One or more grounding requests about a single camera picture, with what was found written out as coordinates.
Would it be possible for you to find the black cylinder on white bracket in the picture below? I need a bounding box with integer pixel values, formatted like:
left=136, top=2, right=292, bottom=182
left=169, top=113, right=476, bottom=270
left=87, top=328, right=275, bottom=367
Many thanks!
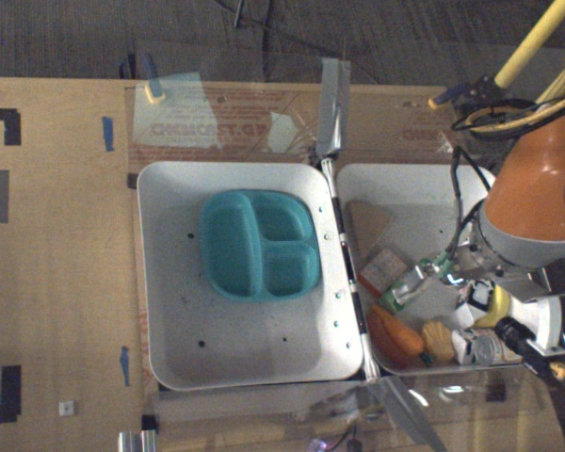
left=493, top=295, right=565, bottom=377

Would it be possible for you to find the brown and red carton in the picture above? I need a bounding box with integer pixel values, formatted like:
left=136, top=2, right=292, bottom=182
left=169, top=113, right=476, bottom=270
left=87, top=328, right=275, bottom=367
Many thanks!
left=357, top=249, right=409, bottom=297

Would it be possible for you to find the white plastic tray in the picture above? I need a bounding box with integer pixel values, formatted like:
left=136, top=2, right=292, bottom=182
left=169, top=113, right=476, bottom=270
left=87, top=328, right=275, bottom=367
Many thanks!
left=334, top=162, right=565, bottom=377
left=136, top=160, right=364, bottom=392

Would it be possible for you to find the brown pizza slice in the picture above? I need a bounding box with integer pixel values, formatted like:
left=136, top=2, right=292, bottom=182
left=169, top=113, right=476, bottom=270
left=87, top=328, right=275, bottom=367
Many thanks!
left=347, top=199, right=393, bottom=259

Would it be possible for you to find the teal divided plate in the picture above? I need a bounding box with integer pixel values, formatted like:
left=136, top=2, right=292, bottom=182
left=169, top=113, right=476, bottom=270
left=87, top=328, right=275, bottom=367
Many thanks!
left=199, top=188, right=322, bottom=301

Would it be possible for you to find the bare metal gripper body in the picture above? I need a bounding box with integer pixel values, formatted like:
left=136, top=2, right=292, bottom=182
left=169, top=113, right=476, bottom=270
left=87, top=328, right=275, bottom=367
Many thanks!
left=444, top=236, right=550, bottom=301

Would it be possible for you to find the yellow biscuit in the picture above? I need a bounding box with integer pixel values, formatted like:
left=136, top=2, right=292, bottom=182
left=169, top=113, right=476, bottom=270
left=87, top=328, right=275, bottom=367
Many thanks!
left=421, top=320, right=456, bottom=364

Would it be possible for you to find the black and white carton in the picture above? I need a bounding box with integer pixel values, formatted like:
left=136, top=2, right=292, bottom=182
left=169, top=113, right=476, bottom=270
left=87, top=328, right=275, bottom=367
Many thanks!
left=453, top=278, right=495, bottom=329

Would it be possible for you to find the black and white can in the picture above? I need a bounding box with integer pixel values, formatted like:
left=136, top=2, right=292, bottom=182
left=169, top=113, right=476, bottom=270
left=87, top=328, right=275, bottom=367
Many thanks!
left=451, top=327, right=503, bottom=366

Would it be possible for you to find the brown cardboard board red print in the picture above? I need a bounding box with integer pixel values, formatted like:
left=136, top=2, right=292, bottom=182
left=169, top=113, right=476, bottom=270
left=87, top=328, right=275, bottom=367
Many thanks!
left=124, top=81, right=500, bottom=395

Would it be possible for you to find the yellow banana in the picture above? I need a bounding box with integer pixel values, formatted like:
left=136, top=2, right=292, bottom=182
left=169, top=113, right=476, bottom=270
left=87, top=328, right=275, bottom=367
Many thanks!
left=473, top=283, right=512, bottom=329

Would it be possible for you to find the orange carrot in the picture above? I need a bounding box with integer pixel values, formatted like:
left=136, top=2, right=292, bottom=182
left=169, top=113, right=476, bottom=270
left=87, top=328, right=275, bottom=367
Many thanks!
left=371, top=303, right=435, bottom=366

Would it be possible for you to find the red sausage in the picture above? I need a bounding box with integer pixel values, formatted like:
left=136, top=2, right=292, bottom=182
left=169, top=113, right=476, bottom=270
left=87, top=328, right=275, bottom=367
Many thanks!
left=365, top=311, right=409, bottom=369

